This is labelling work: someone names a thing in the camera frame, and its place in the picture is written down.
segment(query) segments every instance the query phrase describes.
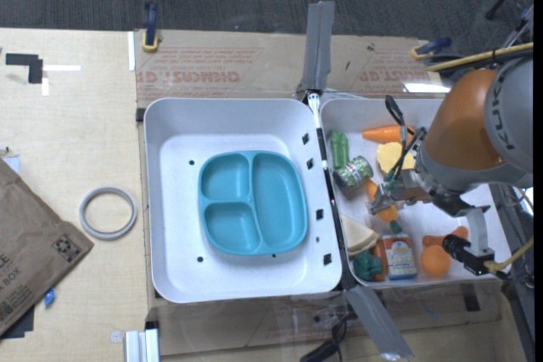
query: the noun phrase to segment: blue plate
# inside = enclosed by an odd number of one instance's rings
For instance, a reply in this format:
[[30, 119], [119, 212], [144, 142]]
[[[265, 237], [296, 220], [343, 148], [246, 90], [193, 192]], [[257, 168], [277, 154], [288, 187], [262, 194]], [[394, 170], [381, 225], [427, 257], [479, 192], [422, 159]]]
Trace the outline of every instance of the blue plate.
[[222, 252], [281, 253], [304, 240], [304, 189], [285, 156], [269, 151], [219, 154], [204, 163], [198, 185], [205, 235]]

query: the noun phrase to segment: orange fruit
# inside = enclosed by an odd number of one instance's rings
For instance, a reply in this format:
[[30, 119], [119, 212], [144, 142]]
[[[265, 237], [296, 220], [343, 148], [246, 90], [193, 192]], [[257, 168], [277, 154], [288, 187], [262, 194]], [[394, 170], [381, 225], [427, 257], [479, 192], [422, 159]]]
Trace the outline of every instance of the orange fruit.
[[428, 246], [421, 253], [421, 266], [431, 276], [440, 276], [451, 267], [451, 256], [439, 245]]

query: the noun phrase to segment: white plastic tray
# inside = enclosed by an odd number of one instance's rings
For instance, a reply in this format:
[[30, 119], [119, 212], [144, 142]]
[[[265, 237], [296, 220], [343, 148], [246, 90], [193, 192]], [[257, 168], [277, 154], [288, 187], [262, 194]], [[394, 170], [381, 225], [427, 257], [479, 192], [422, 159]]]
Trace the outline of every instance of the white plastic tray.
[[[316, 128], [304, 104], [163, 98], [148, 106], [144, 128], [151, 268], [161, 296], [192, 303], [322, 293], [337, 286], [339, 247]], [[297, 168], [308, 230], [294, 249], [247, 257], [223, 253], [207, 240], [199, 218], [200, 168], [214, 155], [239, 150], [280, 153]]]
[[[441, 100], [436, 99], [398, 99], [396, 100], [404, 119], [408, 125], [417, 128], [430, 127], [432, 119], [437, 112]], [[372, 165], [375, 182], [383, 182], [383, 174], [378, 168], [376, 151], [378, 144], [368, 141], [361, 136], [362, 130], [381, 125], [393, 125], [392, 116], [385, 107], [383, 99], [332, 99], [322, 105], [321, 121], [324, 134], [329, 136], [331, 130], [342, 131], [349, 139], [349, 156], [354, 158], [361, 155]], [[327, 153], [332, 152], [327, 143]], [[366, 226], [373, 227], [379, 233], [390, 233], [387, 223], [377, 216], [372, 216], [367, 211], [369, 197], [365, 187], [346, 197], [336, 186], [334, 192], [340, 213], [360, 221]], [[488, 186], [480, 186], [475, 190], [462, 195], [462, 199], [472, 205], [490, 205], [490, 209], [484, 213], [487, 229], [488, 244], [495, 250], [495, 260], [504, 261], [511, 256], [506, 236], [501, 226], [500, 218], [495, 209], [494, 201]], [[385, 280], [381, 282], [363, 281], [355, 276], [350, 261], [351, 272], [362, 285], [375, 288], [385, 287], [409, 287], [416, 285], [428, 285], [436, 282], [465, 281], [472, 279], [495, 279], [493, 275], [475, 276], [463, 268], [463, 264], [452, 260], [450, 269], [442, 276], [429, 276], [421, 268], [419, 257], [423, 250], [422, 238], [424, 235], [445, 235], [459, 225], [468, 227], [466, 218], [452, 218], [440, 211], [432, 204], [416, 203], [412, 206], [404, 206], [399, 209], [398, 221], [404, 232], [411, 238], [411, 246], [417, 263], [417, 277], [412, 279], [400, 279], [396, 281]]]

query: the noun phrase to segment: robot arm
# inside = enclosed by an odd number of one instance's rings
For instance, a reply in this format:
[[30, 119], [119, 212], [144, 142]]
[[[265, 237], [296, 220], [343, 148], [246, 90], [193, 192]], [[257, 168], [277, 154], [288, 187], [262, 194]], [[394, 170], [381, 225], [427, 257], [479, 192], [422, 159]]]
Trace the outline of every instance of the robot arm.
[[397, 179], [379, 186], [369, 212], [394, 201], [423, 201], [452, 217], [467, 216], [472, 243], [464, 248], [476, 263], [467, 268], [485, 273], [484, 260], [493, 259], [482, 215], [489, 206], [474, 207], [461, 195], [489, 183], [533, 186], [533, 70], [529, 56], [498, 70], [465, 74], [415, 145], [415, 169], [402, 170]]

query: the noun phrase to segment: brown paper bag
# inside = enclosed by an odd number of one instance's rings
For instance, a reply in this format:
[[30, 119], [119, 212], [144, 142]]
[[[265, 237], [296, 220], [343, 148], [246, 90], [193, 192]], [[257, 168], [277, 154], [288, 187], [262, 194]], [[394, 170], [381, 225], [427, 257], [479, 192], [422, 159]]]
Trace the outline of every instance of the brown paper bag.
[[0, 159], [0, 336], [92, 246]]

